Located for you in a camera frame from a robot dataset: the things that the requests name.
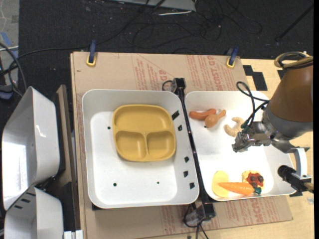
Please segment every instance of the black carpet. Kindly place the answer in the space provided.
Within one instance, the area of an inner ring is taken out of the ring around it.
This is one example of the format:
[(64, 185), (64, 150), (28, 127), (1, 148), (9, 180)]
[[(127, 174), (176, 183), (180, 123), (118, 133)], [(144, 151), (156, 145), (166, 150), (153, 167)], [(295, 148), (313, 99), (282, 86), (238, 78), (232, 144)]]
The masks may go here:
[[(98, 51), (223, 55), (239, 47), (242, 58), (274, 59), (288, 51), (313, 55), (314, 10), (280, 42), (276, 37), (314, 0), (198, 0), (197, 13), (159, 16), (171, 9), (97, 0), (20, 0), (19, 59), (27, 83), (51, 97), (61, 84), (68, 89), (70, 53)], [(0, 101), (0, 129), (20, 100)]]

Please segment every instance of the yellow divided plate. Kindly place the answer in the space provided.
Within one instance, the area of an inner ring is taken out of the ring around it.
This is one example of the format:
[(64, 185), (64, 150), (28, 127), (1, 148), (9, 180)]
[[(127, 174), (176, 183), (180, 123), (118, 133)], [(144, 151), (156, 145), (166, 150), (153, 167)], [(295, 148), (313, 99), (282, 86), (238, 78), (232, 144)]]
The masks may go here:
[(160, 161), (176, 151), (171, 115), (154, 105), (124, 105), (113, 114), (113, 137), (118, 154), (129, 161)]

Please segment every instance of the white tray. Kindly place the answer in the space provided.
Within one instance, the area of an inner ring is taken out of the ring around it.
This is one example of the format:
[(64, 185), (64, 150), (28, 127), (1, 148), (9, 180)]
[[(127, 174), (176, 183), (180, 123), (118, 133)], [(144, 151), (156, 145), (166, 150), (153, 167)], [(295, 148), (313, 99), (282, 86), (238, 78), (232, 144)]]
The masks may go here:
[(30, 187), (7, 211), (4, 239), (61, 239), (63, 212), (60, 200)]
[[(176, 134), (173, 157), (131, 162), (117, 154), (112, 116), (116, 108), (128, 104), (161, 106), (171, 115), (179, 111), (173, 120)], [(179, 205), (197, 199), (196, 169), (178, 96), (164, 91), (90, 90), (83, 96), (82, 107), (88, 193), (94, 205), (103, 209)]]
[[(268, 99), (263, 93), (252, 91), (259, 98)], [(261, 101), (255, 101), (256, 107)], [(223, 117), (213, 128), (205, 128), (204, 122), (189, 118), (190, 127), (199, 159), (204, 187), (208, 195), (217, 201), (247, 199), (255, 197), (269, 197), (277, 195), (289, 195), (295, 192), (289, 183), (284, 182), (277, 174), (281, 165), (293, 167), (290, 156), (277, 150), (273, 146), (253, 146), (246, 152), (234, 152), (232, 144), (235, 138), (229, 136), (224, 125), (235, 126), (233, 117), (241, 117), (246, 120), (252, 112), (250, 97), (240, 91), (231, 92), (190, 92), (185, 97), (185, 105), (188, 112), (206, 111), (210, 108), (225, 109)], [(262, 110), (255, 115), (255, 121), (260, 121)], [(214, 174), (225, 171), (229, 181), (242, 181), (242, 173), (246, 170), (259, 171), (264, 177), (264, 189), (260, 196), (242, 196), (229, 193), (227, 198), (219, 197), (212, 191), (212, 179)]]
[(56, 175), (59, 165), (55, 105), (29, 87), (2, 134), (4, 208), (8, 210), (30, 186)]

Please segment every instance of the cardboard board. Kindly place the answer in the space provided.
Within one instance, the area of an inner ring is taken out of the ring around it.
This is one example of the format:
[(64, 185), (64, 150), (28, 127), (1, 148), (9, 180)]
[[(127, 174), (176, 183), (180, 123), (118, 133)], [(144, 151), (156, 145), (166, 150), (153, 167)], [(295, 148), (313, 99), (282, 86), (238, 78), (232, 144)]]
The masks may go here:
[[(187, 206), (158, 206), (93, 210), (87, 190), (82, 96), (91, 89), (161, 90), (175, 77), (190, 91), (234, 91), (247, 83), (240, 58), (233, 69), (226, 56), (98, 53), (95, 67), (86, 65), (88, 53), (71, 54), (81, 229), (88, 239), (150, 238), (193, 232), (182, 223)], [(292, 220), (287, 198), (277, 196), (218, 202), (217, 216), (203, 224), (208, 230)]]

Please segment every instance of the yellow clamp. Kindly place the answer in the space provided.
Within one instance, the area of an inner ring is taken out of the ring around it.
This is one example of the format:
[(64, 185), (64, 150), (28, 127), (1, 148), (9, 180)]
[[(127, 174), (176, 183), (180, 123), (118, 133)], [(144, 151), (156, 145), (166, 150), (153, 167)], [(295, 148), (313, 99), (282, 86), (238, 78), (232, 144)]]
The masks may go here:
[(234, 66), (235, 66), (235, 61), (233, 62), (232, 65), (230, 65), (230, 64), (229, 64), (229, 60), (230, 60), (230, 58), (227, 59), (226, 66), (227, 66), (228, 68), (234, 68)]
[(86, 64), (90, 67), (94, 67), (95, 66), (95, 62), (96, 62), (96, 56), (94, 56), (93, 61), (90, 63), (90, 55), (88, 55), (87, 59), (86, 59)]

